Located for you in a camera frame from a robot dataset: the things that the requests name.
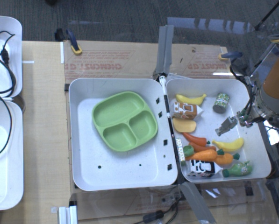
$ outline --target green divided tray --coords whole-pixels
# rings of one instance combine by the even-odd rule
[[[157,121],[141,96],[124,91],[96,104],[93,123],[105,143],[113,150],[125,152],[150,139],[157,131]]]

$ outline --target yellow banana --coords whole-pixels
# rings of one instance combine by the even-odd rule
[[[230,143],[213,140],[212,143],[216,144],[218,148],[222,148],[225,152],[233,152],[242,147],[244,139],[240,137]]]
[[[188,98],[184,95],[176,94],[176,99],[180,103],[187,103],[187,104],[192,104],[192,105],[201,105],[203,102],[204,98],[206,97],[206,94],[203,94],[200,97],[197,98]]]

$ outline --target gray carpet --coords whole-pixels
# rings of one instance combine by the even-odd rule
[[[279,33],[279,0],[0,0],[0,15],[19,20],[25,41],[54,41],[57,28],[71,28],[78,40],[158,42],[159,26],[175,28],[174,42],[217,44],[241,51],[250,67]],[[178,27],[180,20],[187,27]]]

